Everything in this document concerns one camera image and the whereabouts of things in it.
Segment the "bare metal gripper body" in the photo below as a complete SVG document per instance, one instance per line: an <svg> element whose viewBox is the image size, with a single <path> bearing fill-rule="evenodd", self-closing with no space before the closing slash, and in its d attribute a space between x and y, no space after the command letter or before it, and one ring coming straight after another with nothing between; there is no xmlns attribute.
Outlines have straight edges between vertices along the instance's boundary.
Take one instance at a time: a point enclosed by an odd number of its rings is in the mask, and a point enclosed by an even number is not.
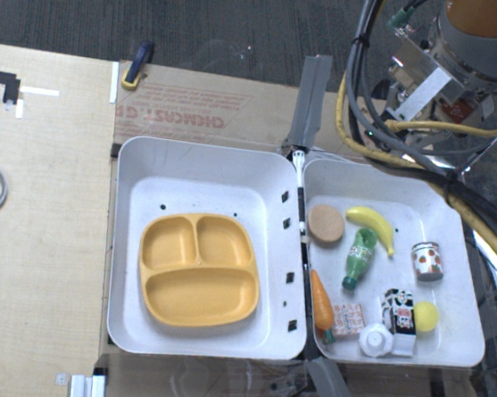
<svg viewBox="0 0 497 397"><path fill-rule="evenodd" d="M393 54L386 110L395 120L436 120L477 127L493 112L497 77L471 68L453 52L438 29L424 34L400 30Z"/></svg>

